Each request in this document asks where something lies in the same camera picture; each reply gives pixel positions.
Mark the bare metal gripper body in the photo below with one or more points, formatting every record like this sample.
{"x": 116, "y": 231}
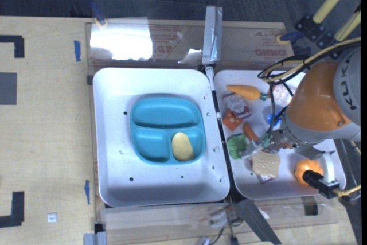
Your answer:
{"x": 277, "y": 141}

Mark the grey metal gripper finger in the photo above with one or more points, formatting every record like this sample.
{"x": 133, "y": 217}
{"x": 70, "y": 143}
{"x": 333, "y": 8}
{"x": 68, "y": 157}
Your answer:
{"x": 250, "y": 149}

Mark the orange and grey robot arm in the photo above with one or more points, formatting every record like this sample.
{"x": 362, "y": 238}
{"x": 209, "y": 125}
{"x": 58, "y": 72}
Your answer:
{"x": 318, "y": 100}

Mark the green lettuce leaf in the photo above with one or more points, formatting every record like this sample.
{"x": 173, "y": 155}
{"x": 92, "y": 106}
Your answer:
{"x": 236, "y": 146}

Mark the orange sausage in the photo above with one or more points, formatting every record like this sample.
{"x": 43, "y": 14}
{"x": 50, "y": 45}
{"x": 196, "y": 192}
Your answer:
{"x": 250, "y": 131}

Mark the beige bread slice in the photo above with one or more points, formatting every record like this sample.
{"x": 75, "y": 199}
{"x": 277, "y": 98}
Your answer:
{"x": 266, "y": 165}

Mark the blue bottle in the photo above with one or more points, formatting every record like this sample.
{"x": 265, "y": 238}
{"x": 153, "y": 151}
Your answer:
{"x": 272, "y": 119}

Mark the orange packet with star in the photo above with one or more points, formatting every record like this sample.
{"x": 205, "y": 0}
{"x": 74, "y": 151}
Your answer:
{"x": 230, "y": 121}

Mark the orange fruit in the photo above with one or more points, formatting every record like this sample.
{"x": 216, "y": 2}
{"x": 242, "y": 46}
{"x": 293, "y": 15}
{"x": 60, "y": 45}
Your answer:
{"x": 304, "y": 170}

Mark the white plastic tray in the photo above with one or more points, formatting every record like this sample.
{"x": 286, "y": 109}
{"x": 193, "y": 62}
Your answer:
{"x": 114, "y": 123}
{"x": 286, "y": 186}

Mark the white and red packet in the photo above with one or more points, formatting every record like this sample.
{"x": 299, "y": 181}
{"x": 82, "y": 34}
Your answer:
{"x": 282, "y": 94}

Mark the red and white carton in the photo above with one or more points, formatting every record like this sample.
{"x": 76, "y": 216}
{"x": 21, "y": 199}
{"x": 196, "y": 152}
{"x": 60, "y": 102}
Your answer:
{"x": 236, "y": 104}

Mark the orange carrot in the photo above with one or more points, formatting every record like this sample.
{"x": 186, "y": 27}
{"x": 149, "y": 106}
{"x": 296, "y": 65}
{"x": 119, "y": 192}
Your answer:
{"x": 245, "y": 91}

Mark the yellow potato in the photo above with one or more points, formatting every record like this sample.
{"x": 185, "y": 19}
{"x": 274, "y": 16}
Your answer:
{"x": 182, "y": 147}

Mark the blue divided plate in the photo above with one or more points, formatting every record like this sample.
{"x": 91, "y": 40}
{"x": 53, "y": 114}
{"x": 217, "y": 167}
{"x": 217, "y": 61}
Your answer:
{"x": 160, "y": 113}

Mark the brown cardboard board red print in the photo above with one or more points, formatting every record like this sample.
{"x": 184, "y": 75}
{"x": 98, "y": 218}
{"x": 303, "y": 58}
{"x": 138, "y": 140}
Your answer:
{"x": 243, "y": 43}

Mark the black cylinder on white bracket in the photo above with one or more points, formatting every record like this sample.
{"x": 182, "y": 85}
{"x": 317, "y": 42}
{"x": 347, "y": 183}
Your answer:
{"x": 322, "y": 180}

